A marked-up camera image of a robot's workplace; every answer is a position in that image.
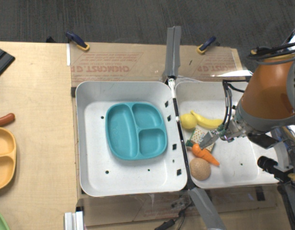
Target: brown round object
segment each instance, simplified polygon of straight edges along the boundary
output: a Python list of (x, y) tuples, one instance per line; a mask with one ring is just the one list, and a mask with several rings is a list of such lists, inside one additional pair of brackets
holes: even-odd
[(201, 158), (194, 158), (190, 162), (191, 175), (199, 180), (206, 180), (211, 174), (210, 164)]

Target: toy sausage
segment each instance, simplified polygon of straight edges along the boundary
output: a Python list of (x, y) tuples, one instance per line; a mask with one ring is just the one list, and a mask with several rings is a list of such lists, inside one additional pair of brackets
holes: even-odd
[(15, 115), (13, 113), (9, 113), (3, 117), (0, 117), (0, 126), (6, 125), (12, 122), (15, 119)]

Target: toy carrot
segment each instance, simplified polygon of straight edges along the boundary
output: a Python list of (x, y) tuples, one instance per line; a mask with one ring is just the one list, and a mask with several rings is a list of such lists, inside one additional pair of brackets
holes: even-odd
[(212, 163), (215, 166), (219, 166), (220, 163), (218, 162), (218, 160), (216, 160), (214, 158), (214, 156), (207, 150), (207, 149), (201, 149), (198, 143), (195, 143), (192, 146), (192, 152), (196, 157), (205, 159), (206, 161), (208, 161), (209, 163)]

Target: toy banana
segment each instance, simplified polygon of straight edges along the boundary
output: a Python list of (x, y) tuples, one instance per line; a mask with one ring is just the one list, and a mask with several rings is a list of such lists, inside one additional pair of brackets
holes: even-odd
[(197, 124), (206, 129), (216, 129), (222, 122), (222, 119), (208, 119), (195, 113), (193, 110), (191, 114), (196, 118)]

